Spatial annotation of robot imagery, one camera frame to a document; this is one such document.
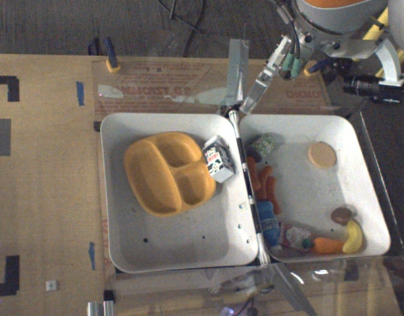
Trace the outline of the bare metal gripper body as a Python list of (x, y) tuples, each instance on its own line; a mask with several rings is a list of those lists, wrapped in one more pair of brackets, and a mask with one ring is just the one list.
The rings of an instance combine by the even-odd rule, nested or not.
[(300, 25), (294, 18), (283, 18), (288, 32), (265, 61), (261, 71), (262, 81), (271, 81), (279, 75), (286, 80), (297, 78), (312, 59), (316, 51), (340, 48), (341, 36), (312, 26)]

